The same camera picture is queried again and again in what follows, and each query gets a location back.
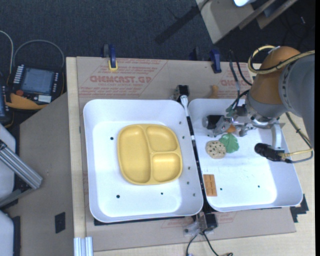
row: wooden block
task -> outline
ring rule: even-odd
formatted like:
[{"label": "wooden block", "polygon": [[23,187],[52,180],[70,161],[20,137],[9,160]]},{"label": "wooden block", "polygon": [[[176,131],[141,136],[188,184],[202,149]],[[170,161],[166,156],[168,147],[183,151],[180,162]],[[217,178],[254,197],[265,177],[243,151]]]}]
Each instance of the wooden block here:
[{"label": "wooden block", "polygon": [[217,189],[216,189],[215,176],[213,174],[204,174],[203,182],[204,182],[205,193],[207,197],[216,197]]}]

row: white tray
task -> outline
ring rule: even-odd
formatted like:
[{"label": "white tray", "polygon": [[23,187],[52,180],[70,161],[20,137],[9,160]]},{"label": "white tray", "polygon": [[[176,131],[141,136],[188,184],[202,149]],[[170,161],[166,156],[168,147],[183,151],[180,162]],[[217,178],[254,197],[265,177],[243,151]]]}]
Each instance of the white tray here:
[{"label": "white tray", "polygon": [[[183,107],[173,100],[94,99],[83,110],[89,206],[105,223],[192,216],[203,207],[203,195]],[[119,131],[133,124],[165,125],[178,138],[182,173],[175,181],[135,185],[120,171]]]},{"label": "white tray", "polygon": [[[254,129],[244,137],[237,136],[239,150],[222,159],[207,154],[207,142],[221,136],[208,136],[210,131],[203,127],[202,118],[226,115],[233,101],[194,99],[188,106],[202,174],[213,174],[215,178],[217,196],[207,196],[208,203],[219,212],[298,205],[303,193],[294,165],[273,162],[255,153],[257,143],[272,144],[270,129]],[[281,146],[288,152],[283,135]]]}]

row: cookie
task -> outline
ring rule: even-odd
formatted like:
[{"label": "cookie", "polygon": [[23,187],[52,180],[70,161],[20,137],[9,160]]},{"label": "cookie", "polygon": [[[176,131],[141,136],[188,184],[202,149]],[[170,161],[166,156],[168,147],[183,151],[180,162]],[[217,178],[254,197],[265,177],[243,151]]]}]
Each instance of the cookie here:
[{"label": "cookie", "polygon": [[226,155],[226,147],[218,140],[211,140],[205,145],[205,151],[213,159],[221,159]]}]

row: screen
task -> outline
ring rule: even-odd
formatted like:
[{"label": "screen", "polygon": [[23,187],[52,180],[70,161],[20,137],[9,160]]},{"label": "screen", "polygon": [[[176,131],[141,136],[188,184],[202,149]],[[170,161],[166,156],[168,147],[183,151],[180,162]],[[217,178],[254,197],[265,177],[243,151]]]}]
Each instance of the screen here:
[{"label": "screen", "polygon": [[55,73],[48,70],[26,68],[21,90],[27,93],[50,95]]},{"label": "screen", "polygon": [[2,93],[2,90],[0,88],[0,118],[3,118],[5,116],[5,101],[4,101],[4,95]]}]

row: white cable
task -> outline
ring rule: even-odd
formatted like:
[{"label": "white cable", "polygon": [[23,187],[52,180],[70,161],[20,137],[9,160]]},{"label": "white cable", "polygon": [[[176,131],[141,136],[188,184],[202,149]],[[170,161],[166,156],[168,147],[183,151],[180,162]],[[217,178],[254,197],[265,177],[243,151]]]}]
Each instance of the white cable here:
[{"label": "white cable", "polygon": [[12,41],[11,37],[6,32],[0,30],[0,33],[6,35],[9,38],[10,43],[11,43],[11,58],[10,58],[10,68],[9,68],[9,72],[11,74],[12,61],[13,61],[13,58],[14,58],[14,42]]}]

